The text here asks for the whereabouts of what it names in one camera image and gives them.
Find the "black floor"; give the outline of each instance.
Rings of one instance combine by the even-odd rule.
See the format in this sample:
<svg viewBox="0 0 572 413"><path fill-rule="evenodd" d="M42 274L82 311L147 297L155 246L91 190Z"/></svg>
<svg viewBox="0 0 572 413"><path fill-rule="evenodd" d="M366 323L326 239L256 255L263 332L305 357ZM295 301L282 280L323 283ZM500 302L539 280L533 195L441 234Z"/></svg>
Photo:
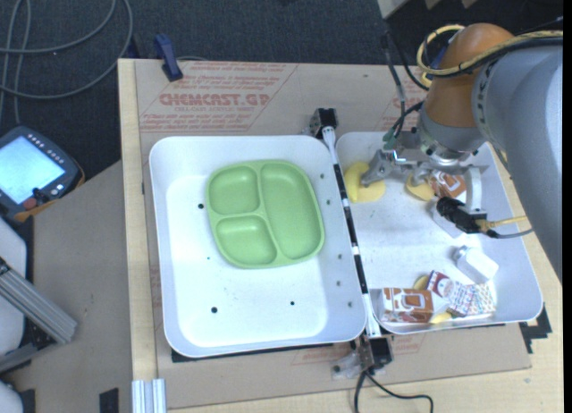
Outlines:
<svg viewBox="0 0 572 413"><path fill-rule="evenodd" d="M126 55L131 33L146 58L156 57L153 38L161 32L172 39L177 55L209 60L387 63L376 0L116 0L113 6L112 0L30 0L28 49L63 45L105 26L77 46L26 55L20 70L17 55L9 54L0 69L2 86L10 89L0 100L0 134L17 121L44 133L76 158L88 179L121 156L114 62ZM25 11L24 0L0 2L4 51L25 42ZM431 11L424 0L410 0L387 22L414 63L425 35L446 23L488 21L516 34L562 15L563 0L479 0L468 9L460 0L443 0ZM25 94L17 99L18 117L15 89Z"/></svg>

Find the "robotic arm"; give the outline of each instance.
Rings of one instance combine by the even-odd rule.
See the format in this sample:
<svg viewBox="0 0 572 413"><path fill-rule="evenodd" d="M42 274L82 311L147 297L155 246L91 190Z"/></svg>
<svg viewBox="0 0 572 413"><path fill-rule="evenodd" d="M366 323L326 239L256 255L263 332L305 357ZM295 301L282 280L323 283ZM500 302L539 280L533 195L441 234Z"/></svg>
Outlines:
<svg viewBox="0 0 572 413"><path fill-rule="evenodd" d="M463 172L463 161L489 141L562 282L562 33L515 37L479 23L455 34L439 69L417 60L433 82L416 132L378 151L362 184L408 164L414 177Z"/></svg>

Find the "blue screen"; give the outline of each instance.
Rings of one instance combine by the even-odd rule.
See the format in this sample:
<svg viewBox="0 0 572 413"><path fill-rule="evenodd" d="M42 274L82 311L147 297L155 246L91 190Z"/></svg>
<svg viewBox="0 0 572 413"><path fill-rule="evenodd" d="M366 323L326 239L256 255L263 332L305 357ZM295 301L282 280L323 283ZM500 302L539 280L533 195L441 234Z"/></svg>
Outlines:
<svg viewBox="0 0 572 413"><path fill-rule="evenodd" d="M25 138L0 149L0 190L18 205L43 189L65 170Z"/></svg>

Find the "blue object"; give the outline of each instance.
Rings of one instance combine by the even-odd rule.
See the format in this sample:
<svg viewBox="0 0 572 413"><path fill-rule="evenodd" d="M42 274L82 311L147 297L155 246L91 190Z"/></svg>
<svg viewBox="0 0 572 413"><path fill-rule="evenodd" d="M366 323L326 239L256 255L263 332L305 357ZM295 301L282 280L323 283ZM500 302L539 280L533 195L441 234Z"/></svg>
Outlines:
<svg viewBox="0 0 572 413"><path fill-rule="evenodd" d="M181 80L182 71L177 64L172 41L164 33L155 36L155 49L159 57L164 60L163 71L170 81Z"/></svg>

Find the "green plate compartment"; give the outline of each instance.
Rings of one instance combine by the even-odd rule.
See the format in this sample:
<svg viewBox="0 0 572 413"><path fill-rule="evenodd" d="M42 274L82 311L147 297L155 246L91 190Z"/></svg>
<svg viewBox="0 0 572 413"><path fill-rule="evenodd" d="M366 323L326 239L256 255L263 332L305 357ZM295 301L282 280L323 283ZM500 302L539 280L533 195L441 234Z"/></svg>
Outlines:
<svg viewBox="0 0 572 413"><path fill-rule="evenodd" d="M214 172L206 209L224 258L242 268L308 260L324 245L324 224L306 173L282 160L257 160Z"/></svg>

